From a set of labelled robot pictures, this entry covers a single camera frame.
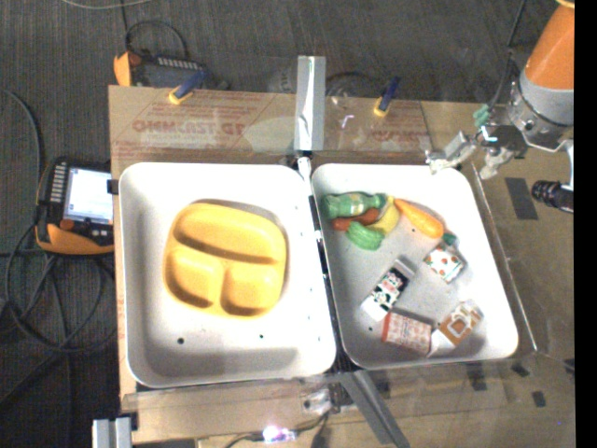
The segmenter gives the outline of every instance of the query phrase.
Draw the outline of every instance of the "device screen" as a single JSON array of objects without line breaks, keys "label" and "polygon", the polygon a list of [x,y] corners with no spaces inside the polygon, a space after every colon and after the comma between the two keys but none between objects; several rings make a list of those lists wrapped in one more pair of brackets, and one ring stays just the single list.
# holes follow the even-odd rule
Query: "device screen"
[{"label": "device screen", "polygon": [[112,195],[107,191],[110,173],[71,167],[68,172],[64,218],[112,224]]}]

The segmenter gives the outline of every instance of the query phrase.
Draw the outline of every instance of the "yellow divided plate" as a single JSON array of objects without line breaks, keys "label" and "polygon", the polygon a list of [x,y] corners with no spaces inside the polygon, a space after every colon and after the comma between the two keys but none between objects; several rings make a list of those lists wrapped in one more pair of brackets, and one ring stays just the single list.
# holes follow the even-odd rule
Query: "yellow divided plate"
[{"label": "yellow divided plate", "polygon": [[193,203],[178,213],[166,242],[163,280],[178,300],[204,312],[252,317],[280,299],[286,240],[252,212]]}]

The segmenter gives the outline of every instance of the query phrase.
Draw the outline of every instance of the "dark gray floor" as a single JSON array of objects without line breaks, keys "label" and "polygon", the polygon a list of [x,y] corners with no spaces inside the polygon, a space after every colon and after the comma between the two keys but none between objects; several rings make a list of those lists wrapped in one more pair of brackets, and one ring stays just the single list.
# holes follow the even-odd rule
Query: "dark gray floor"
[{"label": "dark gray floor", "polygon": [[[123,15],[118,8],[88,9],[59,0],[0,0],[1,88],[31,109],[47,161],[61,155],[106,161],[107,86],[116,84],[112,61],[125,49],[127,26],[159,20],[175,27],[190,56],[206,63],[216,82],[231,90],[275,90],[277,72],[305,54],[325,56],[329,77],[359,72],[380,90],[399,76],[401,99],[484,103],[498,86],[520,1],[157,0],[127,7]],[[528,0],[512,42],[522,54],[535,44],[555,6],[553,0]],[[138,30],[132,41],[137,49],[182,56],[180,42],[163,25]],[[5,92],[0,93],[0,137],[0,251],[6,253],[33,219],[36,162],[33,130]],[[24,303],[31,294],[41,260],[31,256],[15,264],[15,300]],[[5,254],[2,273],[6,262]],[[70,330],[92,306],[100,286],[96,270],[91,261],[75,259],[60,261],[53,272]],[[100,306],[78,335],[78,345],[100,341],[114,326],[109,277],[101,287]],[[52,341],[60,340],[58,313],[48,288],[30,322]],[[0,324],[10,328],[6,314]],[[0,397],[48,353],[18,330],[2,333]],[[65,358],[59,358],[0,404],[1,446],[64,446],[69,432],[72,446],[90,446],[92,420],[118,414],[114,342],[70,359],[70,382]]]}]

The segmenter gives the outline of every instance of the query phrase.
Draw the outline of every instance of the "yellow banana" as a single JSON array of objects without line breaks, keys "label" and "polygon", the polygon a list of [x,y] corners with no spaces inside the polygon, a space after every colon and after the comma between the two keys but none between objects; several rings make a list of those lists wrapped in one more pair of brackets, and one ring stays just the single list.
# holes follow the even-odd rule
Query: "yellow banana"
[{"label": "yellow banana", "polygon": [[387,235],[396,226],[399,219],[400,211],[398,211],[398,208],[394,204],[394,198],[388,196],[385,211],[382,216],[379,220],[373,224],[369,224],[367,227],[368,229],[373,229],[374,231],[381,232],[383,235]]}]

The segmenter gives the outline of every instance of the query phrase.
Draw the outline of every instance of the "green bottle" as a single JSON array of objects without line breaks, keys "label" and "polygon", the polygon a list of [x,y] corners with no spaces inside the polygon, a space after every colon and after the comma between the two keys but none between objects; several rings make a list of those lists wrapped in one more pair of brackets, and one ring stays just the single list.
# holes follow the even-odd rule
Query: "green bottle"
[{"label": "green bottle", "polygon": [[323,200],[324,216],[335,217],[359,216],[371,207],[380,209],[385,204],[385,194],[368,195],[365,192],[345,192],[343,194],[327,194]]}]

